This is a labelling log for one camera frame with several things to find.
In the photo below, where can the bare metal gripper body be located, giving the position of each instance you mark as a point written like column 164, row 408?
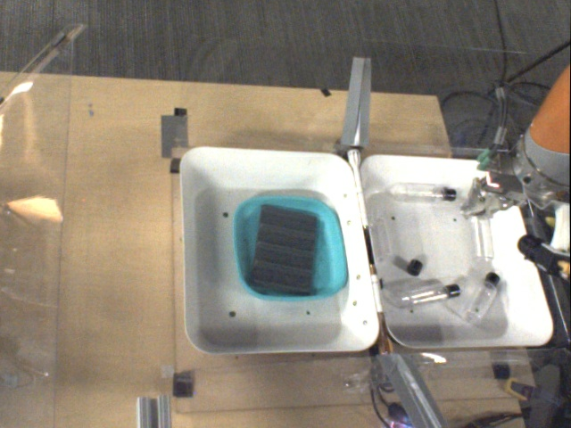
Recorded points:
column 522, row 185

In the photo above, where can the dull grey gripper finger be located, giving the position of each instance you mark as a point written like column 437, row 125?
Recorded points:
column 473, row 201
column 493, row 203

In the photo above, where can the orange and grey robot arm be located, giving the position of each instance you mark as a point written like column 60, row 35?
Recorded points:
column 553, row 118

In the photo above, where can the white plastic tray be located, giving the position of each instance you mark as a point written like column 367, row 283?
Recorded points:
column 437, row 239
column 209, row 261

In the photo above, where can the clear plastic bottle black cap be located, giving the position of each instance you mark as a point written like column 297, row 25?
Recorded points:
column 415, row 294
column 415, row 191
column 415, row 266
column 482, row 299

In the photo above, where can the teal bowl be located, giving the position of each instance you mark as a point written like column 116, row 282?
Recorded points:
column 332, row 248

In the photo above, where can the dark grey ridged foam block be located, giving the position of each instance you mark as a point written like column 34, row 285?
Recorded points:
column 285, row 250

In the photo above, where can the black cylinder on white bracket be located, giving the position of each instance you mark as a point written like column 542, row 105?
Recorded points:
column 537, row 250

